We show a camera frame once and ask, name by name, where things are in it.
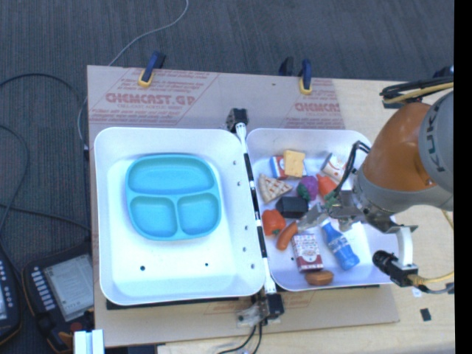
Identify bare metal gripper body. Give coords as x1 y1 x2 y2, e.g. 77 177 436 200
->
324 189 396 232

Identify black box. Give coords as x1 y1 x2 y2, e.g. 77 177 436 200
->
274 195 309 220

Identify blue bottle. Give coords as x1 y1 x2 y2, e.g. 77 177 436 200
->
320 221 361 271

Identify orange sausage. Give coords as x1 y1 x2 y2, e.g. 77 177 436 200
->
276 221 299 251

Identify white plastic tray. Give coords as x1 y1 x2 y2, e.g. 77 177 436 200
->
93 126 268 307
244 127 402 293

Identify purple grapes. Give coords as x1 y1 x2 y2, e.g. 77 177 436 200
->
296 175 319 202

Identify red and white carton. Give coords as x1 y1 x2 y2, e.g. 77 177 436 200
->
291 232 325 274

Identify orange bell pepper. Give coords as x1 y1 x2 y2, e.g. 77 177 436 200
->
261 209 287 237

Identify white can orange print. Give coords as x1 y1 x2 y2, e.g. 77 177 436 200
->
320 152 350 183

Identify pizza slice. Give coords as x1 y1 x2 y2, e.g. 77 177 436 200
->
257 173 294 204

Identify brown doughnut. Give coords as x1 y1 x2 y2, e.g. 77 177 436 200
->
305 268 335 287

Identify yellow cheese block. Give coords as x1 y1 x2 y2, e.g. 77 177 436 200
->
282 149 307 178

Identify thin black and white rod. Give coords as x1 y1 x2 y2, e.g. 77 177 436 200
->
235 122 278 295

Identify red blue white carton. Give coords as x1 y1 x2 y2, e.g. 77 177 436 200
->
268 155 289 181

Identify brown cardboard board red print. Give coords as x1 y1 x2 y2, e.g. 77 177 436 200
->
86 64 401 348

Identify blue divided plate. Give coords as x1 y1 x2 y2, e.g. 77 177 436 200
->
124 153 223 241

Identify black cylinder on white bracket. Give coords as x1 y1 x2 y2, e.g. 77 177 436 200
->
371 224 420 288

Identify black block with thin wires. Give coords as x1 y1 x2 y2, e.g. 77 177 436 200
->
225 107 249 133
265 292 286 319

